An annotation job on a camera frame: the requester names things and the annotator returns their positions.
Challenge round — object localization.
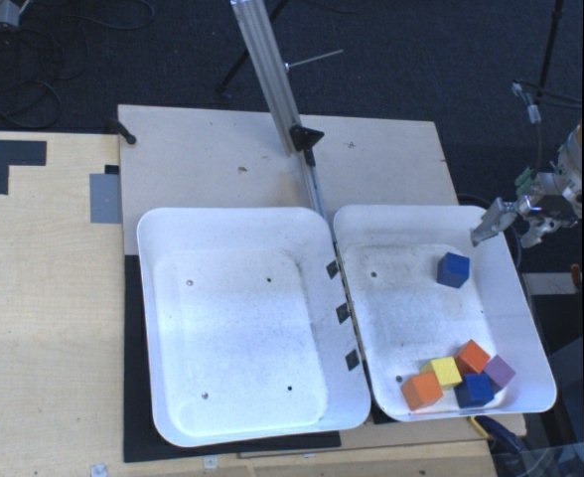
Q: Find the pale wood board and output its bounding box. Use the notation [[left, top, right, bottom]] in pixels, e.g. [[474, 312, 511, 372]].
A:
[[117, 104, 528, 462]]

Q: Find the white plastic tray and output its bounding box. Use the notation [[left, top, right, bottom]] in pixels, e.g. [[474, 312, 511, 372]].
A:
[[332, 203, 558, 423], [136, 206, 372, 449]]

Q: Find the yellow cube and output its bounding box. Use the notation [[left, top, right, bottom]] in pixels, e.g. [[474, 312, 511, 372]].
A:
[[419, 356, 464, 391]]

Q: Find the purple cube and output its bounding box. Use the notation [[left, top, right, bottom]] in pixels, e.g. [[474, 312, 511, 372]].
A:
[[484, 354, 517, 394]]

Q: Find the orange cube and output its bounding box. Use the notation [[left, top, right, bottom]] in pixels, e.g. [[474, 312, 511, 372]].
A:
[[452, 338, 493, 377], [399, 371, 445, 412]]

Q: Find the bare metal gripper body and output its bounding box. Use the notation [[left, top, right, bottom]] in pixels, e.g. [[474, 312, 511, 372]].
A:
[[516, 171, 583, 229]]

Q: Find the blue cube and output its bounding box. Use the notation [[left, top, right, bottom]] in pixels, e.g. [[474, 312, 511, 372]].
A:
[[453, 372, 496, 410], [436, 251, 472, 290]]

